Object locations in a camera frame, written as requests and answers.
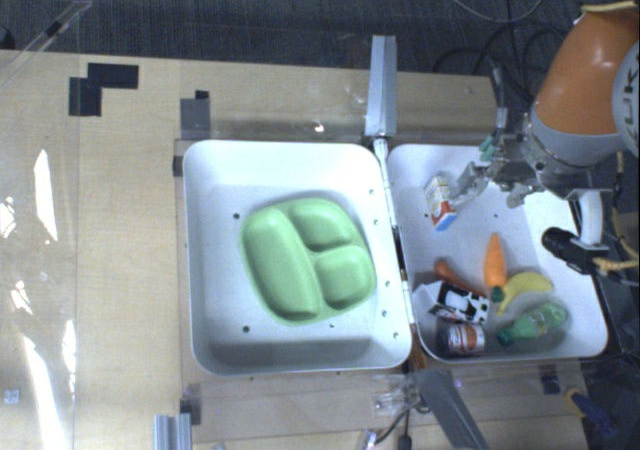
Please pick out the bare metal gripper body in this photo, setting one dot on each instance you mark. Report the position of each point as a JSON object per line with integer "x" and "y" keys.
{"x": 515, "y": 163}

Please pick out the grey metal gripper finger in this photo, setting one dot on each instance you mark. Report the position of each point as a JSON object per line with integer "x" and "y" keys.
{"x": 470, "y": 185}
{"x": 521, "y": 194}

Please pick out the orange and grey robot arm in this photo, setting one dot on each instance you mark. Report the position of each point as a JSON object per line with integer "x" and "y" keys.
{"x": 575, "y": 83}

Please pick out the white and red carton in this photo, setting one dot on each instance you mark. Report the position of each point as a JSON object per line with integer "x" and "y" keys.
{"x": 440, "y": 200}

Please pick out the white plastic tray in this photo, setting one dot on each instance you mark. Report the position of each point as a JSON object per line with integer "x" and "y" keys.
{"x": 215, "y": 248}
{"x": 475, "y": 248}

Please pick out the orange carrot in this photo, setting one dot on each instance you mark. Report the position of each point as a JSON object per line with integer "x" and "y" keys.
{"x": 495, "y": 260}

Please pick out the orange-brown sausage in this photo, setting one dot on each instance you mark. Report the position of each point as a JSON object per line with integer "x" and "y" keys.
{"x": 447, "y": 272}

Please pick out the yellow banana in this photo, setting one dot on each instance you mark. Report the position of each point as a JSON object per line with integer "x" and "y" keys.
{"x": 527, "y": 284}

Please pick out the black and white carton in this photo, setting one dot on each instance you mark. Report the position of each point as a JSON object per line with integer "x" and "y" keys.
{"x": 462, "y": 302}

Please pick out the green plastic bottle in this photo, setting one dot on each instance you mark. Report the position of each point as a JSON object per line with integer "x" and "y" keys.
{"x": 532, "y": 323}

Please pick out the red and white can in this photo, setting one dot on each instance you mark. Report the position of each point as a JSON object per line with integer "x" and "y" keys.
{"x": 462, "y": 339}

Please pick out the pale wood board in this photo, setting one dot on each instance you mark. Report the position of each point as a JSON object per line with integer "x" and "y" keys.
{"x": 300, "y": 108}

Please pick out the green divided plate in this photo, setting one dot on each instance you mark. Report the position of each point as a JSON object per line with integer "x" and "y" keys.
{"x": 280, "y": 263}

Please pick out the black cylinder on white bracket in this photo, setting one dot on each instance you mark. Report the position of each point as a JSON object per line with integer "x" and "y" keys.
{"x": 567, "y": 244}

